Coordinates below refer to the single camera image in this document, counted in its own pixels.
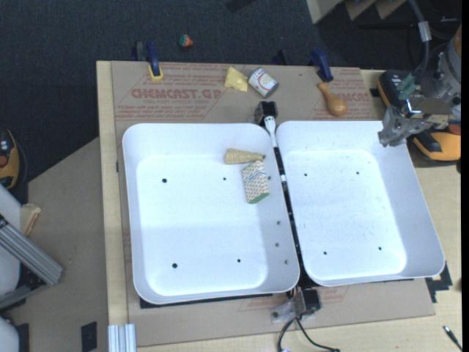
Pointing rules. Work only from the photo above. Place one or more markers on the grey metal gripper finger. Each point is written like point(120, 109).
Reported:
point(389, 132)
point(409, 126)

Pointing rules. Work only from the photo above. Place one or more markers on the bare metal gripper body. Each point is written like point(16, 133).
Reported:
point(432, 110)

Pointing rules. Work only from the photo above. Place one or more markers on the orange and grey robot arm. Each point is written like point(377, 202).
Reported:
point(448, 68)

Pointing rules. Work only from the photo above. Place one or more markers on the white plastic tray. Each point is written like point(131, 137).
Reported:
point(205, 226)
point(348, 211)

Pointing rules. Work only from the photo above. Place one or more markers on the thin black and white rod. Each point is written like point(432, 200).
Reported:
point(289, 204)

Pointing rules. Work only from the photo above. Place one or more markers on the small white can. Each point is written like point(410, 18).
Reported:
point(262, 83)

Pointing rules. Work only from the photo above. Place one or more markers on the beige cone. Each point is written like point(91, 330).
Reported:
point(240, 156)

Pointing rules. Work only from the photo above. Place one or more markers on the yellow cheese wedge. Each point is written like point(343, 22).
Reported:
point(236, 81)

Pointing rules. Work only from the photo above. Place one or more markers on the brown cardboard board red print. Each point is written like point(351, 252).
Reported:
point(176, 97)

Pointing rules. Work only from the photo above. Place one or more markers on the green and orange toy strawberry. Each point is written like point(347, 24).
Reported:
point(185, 40)

